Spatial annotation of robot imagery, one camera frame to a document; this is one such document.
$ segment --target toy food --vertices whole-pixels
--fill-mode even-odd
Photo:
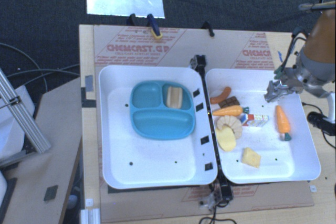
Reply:
[[[289,121],[279,105],[276,106],[276,116],[279,133],[285,134],[285,141],[291,140],[292,138],[288,133],[290,131]]]
[[[243,158],[241,159],[242,163],[248,164],[255,168],[260,167],[261,156],[253,151],[251,148],[246,147],[243,152]]]
[[[244,114],[241,116],[240,121],[243,126],[254,126],[254,127],[262,127],[269,120],[267,115],[259,115],[259,114]]]
[[[239,116],[242,113],[249,113],[249,108],[242,108],[240,105],[231,105],[226,108],[218,109],[212,113],[213,116]]]
[[[243,128],[241,124],[242,123],[240,122],[240,120],[237,119],[235,116],[226,115],[218,119],[216,126],[219,130],[221,130],[225,126],[229,126],[232,129],[235,138],[238,139],[242,136]]]
[[[219,103],[219,107],[222,108],[226,108],[227,106],[231,106],[231,105],[240,105],[239,101],[237,100],[237,98],[235,96],[229,97],[227,99],[225,99],[224,101]]]
[[[216,129],[216,136],[219,146],[224,151],[231,151],[236,147],[236,137],[230,127],[224,126],[221,130]]]
[[[225,87],[224,91],[216,97],[211,97],[210,98],[210,104],[218,104],[220,102],[223,102],[231,93],[231,88],[230,87]]]
[[[170,86],[167,91],[166,106],[169,108],[180,109],[182,106],[182,97],[182,88]]]

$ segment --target wire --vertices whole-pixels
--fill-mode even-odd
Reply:
[[[321,113],[322,115],[324,115],[323,112],[322,112],[322,110],[321,110],[318,106],[316,106],[316,105],[314,105],[314,104],[307,104],[307,103],[302,102],[302,106],[305,106],[305,105],[312,106],[313,108],[318,109],[318,110],[320,111],[320,113]],[[334,148],[334,149],[336,150],[336,147],[335,147],[333,144],[331,144],[331,143],[327,140],[325,132],[324,132],[323,130],[321,130],[321,133],[322,133],[323,138],[324,138],[324,140],[326,141],[326,143],[327,143],[329,146],[331,146],[332,148]]]
[[[307,104],[307,103],[302,102],[302,106],[305,106],[305,105],[312,106],[312,107],[318,109],[318,110],[320,111],[320,113],[321,113],[322,115],[324,115],[323,112],[322,112],[322,110],[321,110],[317,105],[314,105],[314,104]]]
[[[47,68],[43,68],[43,69],[32,69],[32,70],[21,71],[21,72],[18,72],[18,73],[10,74],[7,77],[11,78],[11,77],[18,76],[18,75],[21,75],[21,74],[26,74],[26,73],[31,73],[31,72],[41,72],[41,71],[51,72],[51,73],[53,73],[53,72],[59,72],[59,73],[64,73],[64,74],[70,74],[70,75],[73,75],[73,76],[79,76],[78,73],[74,73],[74,72],[70,72],[70,71],[65,71],[65,70],[61,70],[61,69],[47,69]]]
[[[206,219],[209,219],[210,222],[208,224],[215,224],[215,221],[219,221],[219,222],[224,222],[224,221],[231,221],[232,223],[234,224],[237,224],[237,222],[233,219],[230,219],[230,218],[226,218],[226,219],[218,219],[216,218],[216,210],[217,210],[217,207],[225,207],[225,206],[216,206],[215,209],[214,209],[214,214],[212,217],[203,217],[200,219],[199,223],[198,224],[202,224],[203,220],[206,220]]]
[[[285,69],[285,66],[286,66],[286,64],[287,64],[288,58],[289,58],[289,56],[291,55],[291,53],[293,52],[293,50],[294,50],[296,41],[298,41],[298,39],[301,39],[301,40],[303,40],[303,41],[306,41],[305,38],[297,37],[297,35],[298,35],[299,33],[303,33],[304,35],[306,35],[306,33],[302,32],[302,31],[301,31],[301,32],[298,32],[296,35],[293,35],[292,40],[291,40],[291,42],[290,42],[290,44],[289,44],[289,47],[288,47],[288,50],[287,50],[286,57],[285,57],[283,63],[281,64],[281,72],[283,72],[283,70]]]
[[[11,50],[14,50],[14,51],[16,51],[16,52],[18,52],[19,54],[21,54],[21,55],[23,55],[23,56],[25,56],[27,59],[29,59],[33,64],[34,64],[34,66],[38,69],[38,70],[41,70],[41,68],[40,68],[40,66],[27,54],[27,53],[25,53],[24,51],[22,51],[22,50],[19,50],[19,49],[17,49],[17,48],[15,48],[15,47],[13,47],[13,46],[11,46],[11,45],[8,45],[8,44],[5,44],[5,43],[2,43],[2,42],[0,42],[0,46],[3,46],[3,47],[5,47],[5,48],[8,48],[8,49],[11,49]],[[47,84],[47,80],[46,80],[46,78],[43,78],[43,80],[44,80],[44,85],[45,85],[45,88],[46,88],[46,92],[48,91],[48,84]]]
[[[222,202],[220,202],[220,203],[217,205],[217,207],[219,207],[219,208],[224,208],[224,207],[227,207],[228,204],[229,204],[229,203],[226,202],[226,203],[224,203],[224,204],[222,205]]]
[[[77,64],[77,65],[73,65],[73,66],[69,66],[69,67],[64,67],[64,68],[61,68],[60,70],[66,70],[66,69],[74,68],[74,67],[77,67],[77,66],[79,66],[79,64]],[[53,72],[46,73],[46,74],[43,74],[43,75],[38,76],[38,77],[36,77],[36,78],[33,78],[33,79],[27,81],[26,83],[24,83],[23,85],[27,85],[27,84],[29,84],[29,83],[31,83],[31,82],[34,82],[35,80],[38,80],[38,79],[40,79],[40,78],[42,78],[42,77],[45,77],[45,76],[48,76],[48,75],[50,75],[50,74],[53,74]]]

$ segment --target orange carrot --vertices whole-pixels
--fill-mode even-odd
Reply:
[[[282,110],[282,107],[277,105],[276,106],[276,115],[277,115],[277,125],[279,133],[285,134],[285,141],[291,140],[291,137],[289,135],[290,131],[290,124],[289,121]]]
[[[222,109],[218,109],[212,113],[213,116],[239,116],[242,113],[249,113],[249,108],[242,108],[240,105],[231,105]]]
[[[231,93],[231,88],[225,87],[225,89],[219,96],[210,98],[210,104],[218,104],[220,102],[223,102],[229,96],[230,93]]]

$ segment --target blue clamp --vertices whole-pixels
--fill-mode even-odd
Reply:
[[[280,50],[278,50],[278,55],[279,55],[280,62],[283,62],[283,60],[282,60],[282,54],[281,54]]]
[[[157,39],[157,40],[161,39],[162,38],[162,34],[160,33],[160,29],[159,29],[158,23],[156,22],[153,14],[149,13],[147,15],[147,19],[148,19],[147,26],[150,25],[152,27],[151,33],[154,36],[154,38]]]

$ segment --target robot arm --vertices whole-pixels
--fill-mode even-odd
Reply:
[[[322,13],[306,44],[297,54],[296,64],[291,68],[285,67],[298,34],[299,31],[293,34],[286,60],[275,71],[276,81],[269,82],[265,100],[274,102],[282,95],[301,93],[303,90],[317,98],[328,98],[329,116],[318,120],[333,124],[333,134],[330,135],[335,135],[335,94],[323,89],[325,84],[335,81],[335,7]]]

